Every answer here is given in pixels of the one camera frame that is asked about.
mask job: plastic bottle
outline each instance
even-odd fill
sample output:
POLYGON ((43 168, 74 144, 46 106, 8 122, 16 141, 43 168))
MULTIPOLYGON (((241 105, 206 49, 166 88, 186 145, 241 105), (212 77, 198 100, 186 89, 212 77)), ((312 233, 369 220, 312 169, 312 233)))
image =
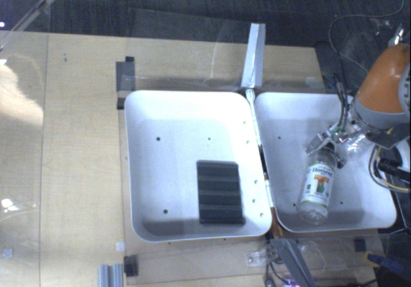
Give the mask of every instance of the plastic bottle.
POLYGON ((297 210, 300 219, 313 224, 323 224, 328 217, 328 203, 333 185, 337 159, 334 146, 325 145, 311 156, 306 180, 297 210))

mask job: white cable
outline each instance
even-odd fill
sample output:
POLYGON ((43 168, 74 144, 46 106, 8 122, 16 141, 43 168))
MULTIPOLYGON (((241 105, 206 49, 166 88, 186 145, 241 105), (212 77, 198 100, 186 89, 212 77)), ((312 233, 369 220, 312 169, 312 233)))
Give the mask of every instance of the white cable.
MULTIPOLYGON (((334 46, 334 44, 333 44, 333 41, 331 40, 331 30, 332 30, 332 28, 333 28, 333 26, 334 26, 334 23, 336 23, 337 21, 339 21, 339 20, 341 20, 341 19, 345 19, 346 17, 374 17, 374 18, 390 17, 390 16, 396 15, 397 13, 399 13, 400 11, 402 11, 402 9, 404 8, 404 2, 405 2, 405 0, 402 0, 401 7, 400 7, 398 10, 396 10, 395 12, 393 12, 393 13, 381 14, 381 15, 348 14, 348 15, 342 15, 341 17, 337 17, 337 18, 334 19, 334 21, 330 24, 329 29, 328 29, 328 41, 329 41, 329 44, 331 45, 331 47, 333 48, 334 51, 336 51, 337 53, 340 53, 340 52, 338 52, 338 50, 335 48, 335 46, 334 46)), ((340 53, 340 55, 341 55, 342 57, 344 57, 345 59, 347 59, 348 61, 351 61, 352 63, 358 65, 358 67, 360 67, 361 69, 363 69, 363 70, 365 71, 365 73, 368 74, 368 70, 367 70, 366 68, 364 68, 364 66, 363 66, 361 63, 357 62, 356 60, 353 60, 352 58, 350 58, 350 57, 348 57, 347 55, 344 55, 344 54, 342 54, 342 53, 340 53)))

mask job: bottle label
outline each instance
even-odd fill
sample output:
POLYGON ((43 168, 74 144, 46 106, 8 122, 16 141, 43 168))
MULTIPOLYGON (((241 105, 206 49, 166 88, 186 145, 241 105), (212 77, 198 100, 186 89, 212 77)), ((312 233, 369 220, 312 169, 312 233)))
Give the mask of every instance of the bottle label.
POLYGON ((308 168, 301 203, 311 202, 328 208, 333 177, 334 170, 328 165, 319 162, 312 164, 308 168))

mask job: white plastic tray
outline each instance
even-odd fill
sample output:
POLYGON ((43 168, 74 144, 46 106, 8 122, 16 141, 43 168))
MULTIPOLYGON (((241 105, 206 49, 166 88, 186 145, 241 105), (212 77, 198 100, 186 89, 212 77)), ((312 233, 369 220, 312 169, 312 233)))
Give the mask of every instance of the white plastic tray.
POLYGON ((125 102, 132 225, 151 242, 260 236, 271 226, 247 100, 231 92, 137 91, 125 102), (197 161, 239 166, 244 225, 200 224, 197 161))
POLYGON ((330 196, 329 217, 318 227, 302 222, 296 212, 307 167, 305 146, 316 133, 339 119, 340 102, 332 94, 260 94, 256 114, 267 162, 277 217, 292 232, 356 230, 390 227, 396 208, 388 190, 369 176, 369 151, 337 170, 330 196))

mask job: wooden table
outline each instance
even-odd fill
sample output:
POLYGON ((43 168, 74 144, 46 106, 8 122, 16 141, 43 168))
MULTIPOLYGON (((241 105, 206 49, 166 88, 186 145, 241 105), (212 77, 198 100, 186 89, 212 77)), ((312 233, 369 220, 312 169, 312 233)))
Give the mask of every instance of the wooden table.
MULTIPOLYGON (((49 35, 40 212, 42 287, 97 286, 100 264, 123 262, 121 242, 127 232, 116 62, 131 55, 137 66, 180 78, 199 64, 212 69, 210 62, 215 63, 218 52, 218 71, 224 76, 232 67, 242 68, 245 48, 243 44, 216 48, 205 42, 49 35)), ((320 82, 314 49, 266 46, 265 80, 283 87, 320 82)), ((159 276, 166 271, 157 268, 159 276)), ((258 287, 263 286, 263 271, 147 286, 258 287)), ((359 281, 373 275, 370 266, 352 272, 359 281)), ((6 281, 2 286, 15 284, 6 281)))

